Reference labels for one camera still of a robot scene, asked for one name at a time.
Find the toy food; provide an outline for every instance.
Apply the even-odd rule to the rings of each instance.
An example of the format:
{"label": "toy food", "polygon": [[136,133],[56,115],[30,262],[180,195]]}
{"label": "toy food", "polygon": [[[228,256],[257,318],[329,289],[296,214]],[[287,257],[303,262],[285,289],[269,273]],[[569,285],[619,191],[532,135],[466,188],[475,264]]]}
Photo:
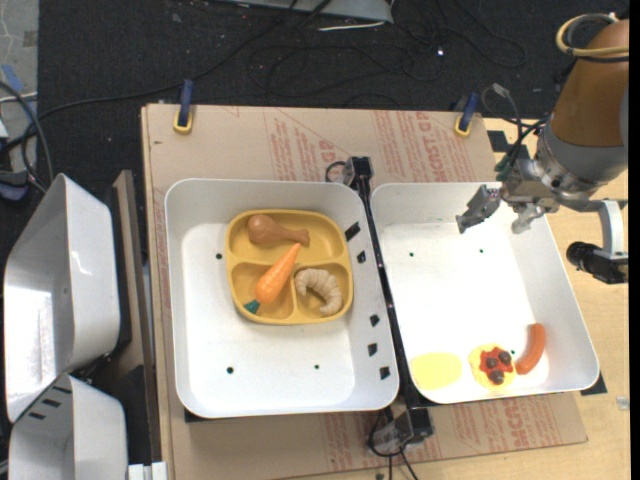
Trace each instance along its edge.
{"label": "toy food", "polygon": [[254,244],[262,245],[277,240],[291,240],[305,246],[309,245],[308,230],[288,229],[263,213],[251,216],[247,221],[247,229],[249,240]]}
{"label": "toy food", "polygon": [[542,324],[531,324],[529,326],[529,341],[527,350],[516,361],[516,371],[520,375],[526,375],[538,364],[542,357],[545,344],[545,329]]}
{"label": "toy food", "polygon": [[291,272],[302,246],[294,244],[278,261],[276,261],[258,280],[255,288],[256,298],[244,305],[245,309],[253,314],[258,311],[260,304],[269,304],[278,297],[289,280]]}
{"label": "toy food", "polygon": [[474,348],[469,364],[475,379],[492,391],[508,386],[518,375],[511,354],[495,343]]}
{"label": "toy food", "polygon": [[307,294],[307,288],[311,288],[320,295],[325,305],[320,308],[324,316],[335,315],[342,308],[342,293],[338,286],[336,276],[328,270],[307,268],[298,272],[294,278],[296,291],[301,295]]}
{"label": "toy food", "polygon": [[429,352],[411,360],[411,374],[420,389],[431,391],[453,384],[462,375],[462,361],[450,352]]}

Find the table surface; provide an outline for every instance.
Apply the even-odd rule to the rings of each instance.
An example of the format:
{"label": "table surface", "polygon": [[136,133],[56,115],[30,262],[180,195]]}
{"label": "table surface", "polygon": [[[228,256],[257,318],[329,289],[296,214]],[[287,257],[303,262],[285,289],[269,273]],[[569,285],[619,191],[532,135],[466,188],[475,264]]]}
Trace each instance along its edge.
{"label": "table surface", "polygon": [[[487,130],[504,131],[511,142],[515,127],[498,119],[485,120]],[[143,134],[143,148],[147,149],[147,137]],[[527,142],[532,148],[535,143]],[[150,173],[145,173],[145,188],[153,192]],[[626,199],[628,176],[619,178],[603,187],[596,194],[599,198]],[[628,250],[628,210],[622,212],[625,229],[625,247]],[[602,231],[597,214],[580,214],[562,208],[547,216],[556,243],[561,252],[577,240],[601,244]],[[153,247],[154,230],[148,230]],[[581,478],[628,479],[631,478],[630,454],[630,367],[629,367],[629,286],[606,285],[591,275],[576,271],[564,259],[569,280],[589,329],[595,351],[600,361],[606,392],[591,395],[575,393],[576,403],[583,418],[588,441],[581,444],[534,449],[504,454],[492,454],[464,459],[444,460],[412,464],[421,480],[489,480]],[[159,358],[160,363],[168,358]],[[166,410],[162,403],[160,410]],[[394,467],[394,477],[411,478],[405,466]],[[328,475],[305,476],[307,480],[372,480],[388,478],[386,468],[378,470],[349,471]]]}

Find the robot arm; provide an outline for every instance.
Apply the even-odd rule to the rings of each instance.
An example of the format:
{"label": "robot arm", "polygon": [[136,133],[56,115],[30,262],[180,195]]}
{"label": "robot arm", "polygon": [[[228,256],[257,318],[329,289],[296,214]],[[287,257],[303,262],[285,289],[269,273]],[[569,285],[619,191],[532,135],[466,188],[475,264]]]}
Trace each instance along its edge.
{"label": "robot arm", "polygon": [[[585,49],[567,46],[575,27],[604,20],[604,27]],[[602,186],[628,165],[629,19],[607,15],[579,16],[558,31],[558,47],[576,58],[555,107],[541,127],[535,156],[501,162],[500,199],[517,214],[514,233],[531,221],[566,206],[598,212],[603,246],[576,242],[567,251],[572,264],[607,283],[628,282],[628,256],[622,250],[620,210],[627,201],[593,200]],[[458,216],[463,233],[497,209],[495,194],[481,187]]]}

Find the white plastic container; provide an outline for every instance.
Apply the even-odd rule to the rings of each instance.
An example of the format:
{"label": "white plastic container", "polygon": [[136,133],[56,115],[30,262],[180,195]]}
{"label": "white plastic container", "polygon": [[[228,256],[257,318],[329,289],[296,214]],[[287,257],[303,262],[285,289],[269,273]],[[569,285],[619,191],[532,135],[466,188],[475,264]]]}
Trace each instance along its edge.
{"label": "white plastic container", "polygon": [[[434,402],[457,403],[592,386],[598,360],[546,218],[516,235],[511,232],[516,215],[502,204],[484,223],[460,234],[455,216],[464,213],[478,188],[477,183],[388,184],[371,197],[407,361],[445,353],[462,363],[456,382],[417,387]],[[503,390],[481,386],[469,353],[496,343],[517,359],[527,346],[528,325],[536,322],[546,329],[538,365]]]}
{"label": "white plastic container", "polygon": [[9,480],[123,480],[127,467],[120,402],[67,374],[11,430]]}
{"label": "white plastic container", "polygon": [[14,245],[4,275],[9,419],[63,372],[111,352],[120,309],[111,213],[58,175]]}
{"label": "white plastic container", "polygon": [[[225,232],[242,212],[320,212],[343,231],[351,309],[321,324],[264,325],[234,307]],[[385,300],[364,206],[338,184],[188,179],[165,200],[177,392],[203,418],[376,410],[399,387]],[[364,253],[365,260],[358,261]]]}

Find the concrete floor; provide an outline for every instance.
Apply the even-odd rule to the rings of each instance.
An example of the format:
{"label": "concrete floor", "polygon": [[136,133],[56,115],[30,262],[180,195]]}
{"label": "concrete floor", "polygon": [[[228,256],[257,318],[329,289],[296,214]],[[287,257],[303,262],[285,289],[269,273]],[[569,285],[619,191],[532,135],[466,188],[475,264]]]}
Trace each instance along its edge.
{"label": "concrete floor", "polygon": [[[0,0],[0,76],[21,94],[37,90],[38,0]],[[20,135],[29,124],[20,105],[2,103],[0,120],[9,137]],[[34,155],[33,142],[29,158]],[[14,171],[24,168],[19,148],[11,152]]]}

